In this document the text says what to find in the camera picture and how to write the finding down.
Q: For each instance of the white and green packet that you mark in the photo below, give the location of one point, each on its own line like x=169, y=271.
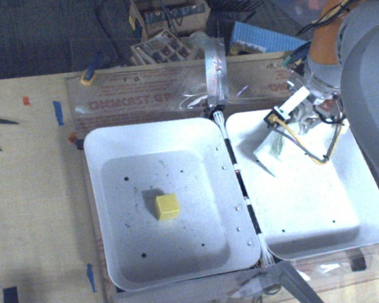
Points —
x=268, y=153

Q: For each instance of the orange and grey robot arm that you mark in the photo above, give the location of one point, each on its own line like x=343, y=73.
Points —
x=367, y=91

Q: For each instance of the white plastic tray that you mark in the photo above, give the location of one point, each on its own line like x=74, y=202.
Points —
x=173, y=245
x=306, y=208

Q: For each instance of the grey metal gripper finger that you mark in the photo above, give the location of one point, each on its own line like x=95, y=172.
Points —
x=313, y=119
x=302, y=123

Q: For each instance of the yellow cube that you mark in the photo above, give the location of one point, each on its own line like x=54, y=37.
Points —
x=166, y=206

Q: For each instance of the brown cardboard board red print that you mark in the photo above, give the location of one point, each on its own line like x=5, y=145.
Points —
x=135, y=99

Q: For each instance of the thin black and white rod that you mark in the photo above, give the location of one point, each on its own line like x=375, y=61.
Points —
x=246, y=192

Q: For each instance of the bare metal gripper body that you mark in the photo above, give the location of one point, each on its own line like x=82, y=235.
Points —
x=323, y=98

